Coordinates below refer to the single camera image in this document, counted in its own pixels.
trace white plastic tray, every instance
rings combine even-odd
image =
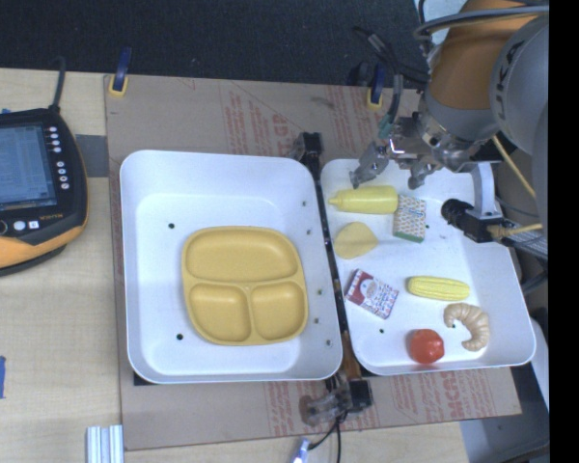
[[[343,355],[314,181],[288,158],[162,150],[132,153],[120,172],[126,335],[135,371],[153,383],[324,379]],[[219,345],[186,311],[180,252],[214,226],[267,227],[294,244],[309,319],[296,338]]]
[[[338,190],[351,188],[349,172],[356,160],[327,163],[321,175],[326,201]],[[336,257],[342,285],[356,268],[380,278],[400,291],[391,315],[381,319],[359,306],[345,301],[352,347],[357,360],[378,375],[396,375],[416,371],[460,370],[522,365],[530,361],[536,339],[509,249],[489,242],[478,244],[448,225],[440,215],[442,203],[450,198],[474,203],[474,189],[469,174],[441,170],[426,178],[422,187],[407,188],[409,172],[391,162],[376,179],[365,185],[393,185],[398,193],[427,202],[427,234],[422,243],[392,235],[392,215],[366,215],[339,211],[326,204],[330,233],[333,237],[346,224],[361,221],[379,239],[369,253],[356,259]],[[471,295],[465,300],[489,314],[491,338],[486,348],[469,352],[461,346],[470,338],[462,325],[447,328],[443,312],[450,302],[411,295],[405,289],[407,278],[433,275],[455,278],[467,283]],[[423,366],[409,357],[406,342],[414,329],[437,331],[445,343],[445,356]]]

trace wooden table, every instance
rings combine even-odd
[[[0,69],[0,112],[48,106],[57,72]],[[61,100],[73,134],[106,136],[103,74],[69,72]],[[106,177],[91,177],[87,229],[57,258],[0,278],[0,462],[85,461],[86,428],[121,423],[116,310]],[[295,437],[127,451],[131,462],[287,463]],[[342,437],[344,462],[462,463],[459,424]],[[330,437],[309,462],[336,459]]]

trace yellow cheese wedge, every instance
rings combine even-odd
[[[358,221],[345,225],[333,242],[337,256],[343,259],[363,256],[376,245],[377,237],[367,225]]]

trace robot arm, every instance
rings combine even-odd
[[[538,211],[546,234],[548,6],[519,5],[511,0],[467,0],[454,19],[442,21],[452,28],[429,54],[430,80],[418,111],[411,118],[382,121],[379,144],[368,146],[350,174],[354,188],[375,178],[389,159],[410,171],[411,189],[442,168],[471,173],[471,211],[478,220],[501,218],[495,210],[490,169],[500,159],[482,150],[501,131],[533,156]],[[428,26],[417,30],[418,39],[425,40]]]

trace toy tomato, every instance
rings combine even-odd
[[[444,340],[432,329],[417,329],[409,341],[409,354],[419,364],[432,364],[444,356]]]

